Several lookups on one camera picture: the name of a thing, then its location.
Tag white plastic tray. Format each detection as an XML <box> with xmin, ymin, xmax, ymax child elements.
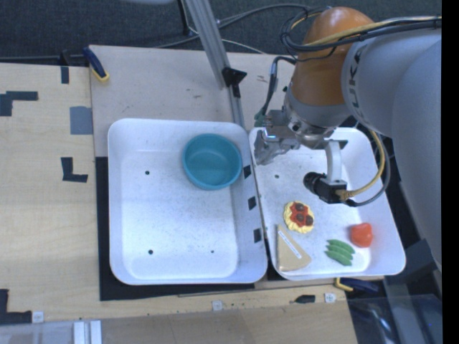
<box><xmin>107</xmin><ymin>118</ymin><xmax>269</xmax><ymax>286</ymax></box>
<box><xmin>248</xmin><ymin>125</ymin><xmax>407</xmax><ymax>282</ymax></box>

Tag black cylinder on white bracket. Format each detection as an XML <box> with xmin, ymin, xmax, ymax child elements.
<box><xmin>303</xmin><ymin>140</ymin><xmax>349</xmax><ymax>205</ymax></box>

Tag blue bowl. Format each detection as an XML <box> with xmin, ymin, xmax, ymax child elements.
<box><xmin>181</xmin><ymin>133</ymin><xmax>244</xmax><ymax>192</ymax></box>

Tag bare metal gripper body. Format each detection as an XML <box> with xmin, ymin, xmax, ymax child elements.
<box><xmin>263</xmin><ymin>108</ymin><xmax>337</xmax><ymax>151</ymax></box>

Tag pale wood board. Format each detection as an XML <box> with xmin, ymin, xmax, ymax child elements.
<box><xmin>88</xmin><ymin>44</ymin><xmax>387</xmax><ymax>301</ymax></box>

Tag green pea pods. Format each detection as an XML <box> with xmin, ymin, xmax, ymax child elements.
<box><xmin>323</xmin><ymin>239</ymin><xmax>356</xmax><ymax>267</ymax></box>

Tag beige triangular sandwich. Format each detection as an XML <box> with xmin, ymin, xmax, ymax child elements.
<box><xmin>275</xmin><ymin>224</ymin><xmax>313</xmax><ymax>273</ymax></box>

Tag yellow spaghetti with meatballs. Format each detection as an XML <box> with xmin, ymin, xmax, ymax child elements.
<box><xmin>283</xmin><ymin>201</ymin><xmax>316</xmax><ymax>235</ymax></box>

